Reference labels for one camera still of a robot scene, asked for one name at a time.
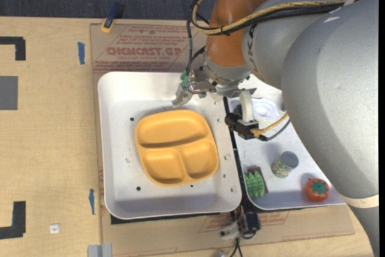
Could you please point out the thin black rod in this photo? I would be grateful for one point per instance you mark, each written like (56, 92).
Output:
(237, 156)

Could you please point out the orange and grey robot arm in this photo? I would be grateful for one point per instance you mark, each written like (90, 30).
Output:
(319, 75)

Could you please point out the orange toy tomato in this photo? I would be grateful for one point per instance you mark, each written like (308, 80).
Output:
(317, 190)

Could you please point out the green and white can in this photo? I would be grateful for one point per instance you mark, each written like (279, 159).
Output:
(282, 166)

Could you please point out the small white square piece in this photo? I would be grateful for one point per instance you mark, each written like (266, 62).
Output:
(54, 228)

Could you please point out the brown cardboard board, red print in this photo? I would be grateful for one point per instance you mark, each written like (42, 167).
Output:
(144, 48)

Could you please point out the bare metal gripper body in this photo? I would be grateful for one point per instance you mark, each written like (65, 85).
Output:
(204, 84)

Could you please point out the white moulded plastic piece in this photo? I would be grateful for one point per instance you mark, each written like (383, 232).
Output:
(266, 109)

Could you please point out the orange divided plate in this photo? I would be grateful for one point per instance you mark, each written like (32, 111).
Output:
(176, 147)

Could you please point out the white plastic tray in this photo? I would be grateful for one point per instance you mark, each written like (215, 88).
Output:
(120, 141)
(264, 153)

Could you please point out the green ridged toy food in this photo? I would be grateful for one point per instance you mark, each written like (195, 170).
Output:
(255, 185)

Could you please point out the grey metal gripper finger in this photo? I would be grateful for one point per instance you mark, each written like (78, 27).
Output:
(187, 97)
(178, 98)

